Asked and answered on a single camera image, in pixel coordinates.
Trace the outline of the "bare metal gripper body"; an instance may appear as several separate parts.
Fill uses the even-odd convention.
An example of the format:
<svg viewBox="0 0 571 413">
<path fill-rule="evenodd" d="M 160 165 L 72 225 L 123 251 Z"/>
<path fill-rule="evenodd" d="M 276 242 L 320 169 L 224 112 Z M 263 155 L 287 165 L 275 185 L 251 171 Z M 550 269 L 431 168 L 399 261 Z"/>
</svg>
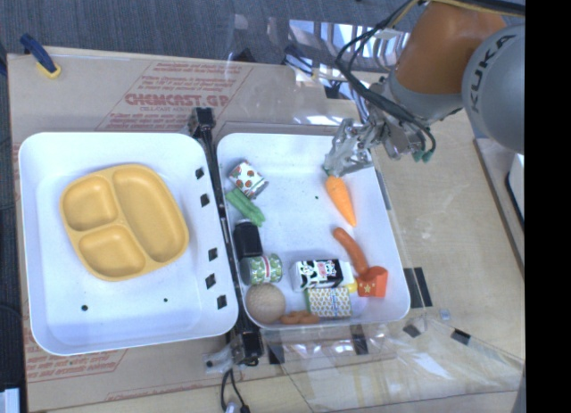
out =
<svg viewBox="0 0 571 413">
<path fill-rule="evenodd" d="M 421 160 L 426 153 L 426 136 L 413 123 L 398 120 L 378 108 L 370 108 L 364 124 L 363 143 L 366 148 L 383 146 L 387 155 L 394 160 L 410 155 Z"/>
</svg>

